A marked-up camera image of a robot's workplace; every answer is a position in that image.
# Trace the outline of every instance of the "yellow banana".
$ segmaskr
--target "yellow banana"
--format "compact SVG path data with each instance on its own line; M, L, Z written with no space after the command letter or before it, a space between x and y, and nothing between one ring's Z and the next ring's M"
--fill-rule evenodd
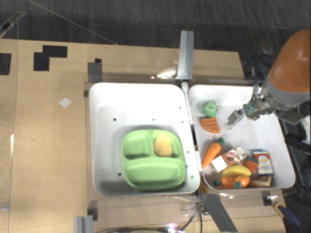
M250 176L252 173L247 167L242 165L229 166L222 172L222 176L237 177L239 175Z

